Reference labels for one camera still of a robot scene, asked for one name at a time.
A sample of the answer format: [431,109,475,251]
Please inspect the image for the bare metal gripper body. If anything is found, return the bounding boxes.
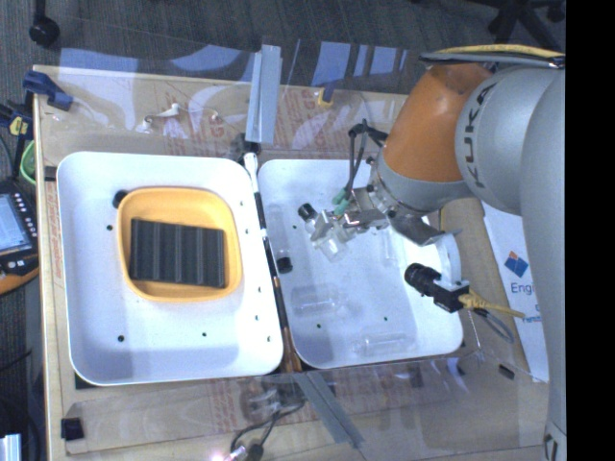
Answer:
[343,184,401,232]

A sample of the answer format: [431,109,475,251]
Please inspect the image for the thin black and white rod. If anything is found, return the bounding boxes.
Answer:
[243,153,303,374]

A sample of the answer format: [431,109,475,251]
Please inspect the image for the orange bowl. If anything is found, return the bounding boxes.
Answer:
[116,186,243,304]

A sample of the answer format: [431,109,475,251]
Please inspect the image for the clear plastic bottle black cap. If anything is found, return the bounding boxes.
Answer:
[264,204,295,275]
[297,202,349,264]

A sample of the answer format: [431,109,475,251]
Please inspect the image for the white plastic tray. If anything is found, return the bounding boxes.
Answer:
[257,158,465,371]
[56,150,285,387]

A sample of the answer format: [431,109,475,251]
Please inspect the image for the black ribbed rectangular block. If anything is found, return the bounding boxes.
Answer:
[129,217,228,290]

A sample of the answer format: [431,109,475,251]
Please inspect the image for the black cylinder on white bracket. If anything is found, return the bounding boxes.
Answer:
[404,230,472,314]

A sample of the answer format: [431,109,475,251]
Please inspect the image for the brown cardboard board red print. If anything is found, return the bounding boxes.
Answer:
[32,64,550,456]

